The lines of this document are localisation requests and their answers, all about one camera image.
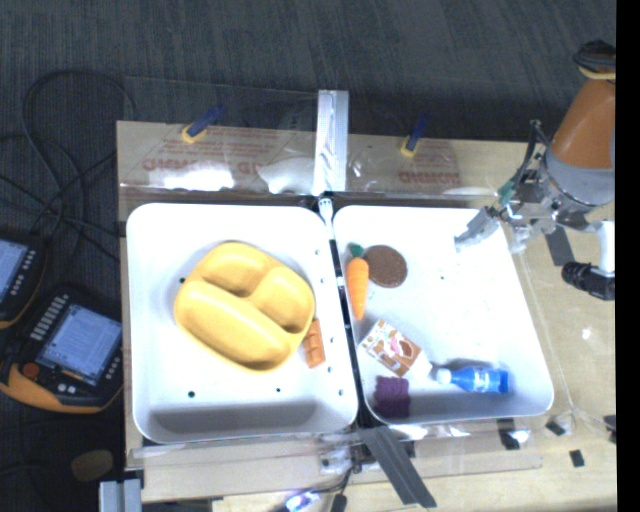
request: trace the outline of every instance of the blue bottle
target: blue bottle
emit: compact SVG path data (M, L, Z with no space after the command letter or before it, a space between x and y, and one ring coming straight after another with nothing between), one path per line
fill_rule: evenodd
M455 384L472 393L508 393L509 373L482 366L465 366L459 370L440 368L436 372L440 384Z

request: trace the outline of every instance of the bottle cap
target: bottle cap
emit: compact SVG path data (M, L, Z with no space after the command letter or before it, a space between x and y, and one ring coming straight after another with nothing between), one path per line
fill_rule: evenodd
M436 380L439 384L451 384L451 370L448 368L440 368L436 372Z

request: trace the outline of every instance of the brown oval object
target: brown oval object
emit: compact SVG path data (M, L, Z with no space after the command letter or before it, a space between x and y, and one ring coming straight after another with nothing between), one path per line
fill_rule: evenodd
M407 278L407 261L388 245L374 245L364 254L369 263L369 279L379 286L395 288Z

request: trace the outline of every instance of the yellow plate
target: yellow plate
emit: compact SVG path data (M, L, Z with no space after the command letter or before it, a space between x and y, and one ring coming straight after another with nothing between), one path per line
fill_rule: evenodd
M242 368L273 370L296 351L315 313L309 284L251 245L225 242L180 287L173 314L181 329Z

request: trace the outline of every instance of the carrot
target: carrot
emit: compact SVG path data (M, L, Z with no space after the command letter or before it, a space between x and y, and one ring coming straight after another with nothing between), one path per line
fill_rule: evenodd
M369 285L369 263L362 257L364 250L357 244L349 246L353 258L347 264L347 292L358 320L364 316Z

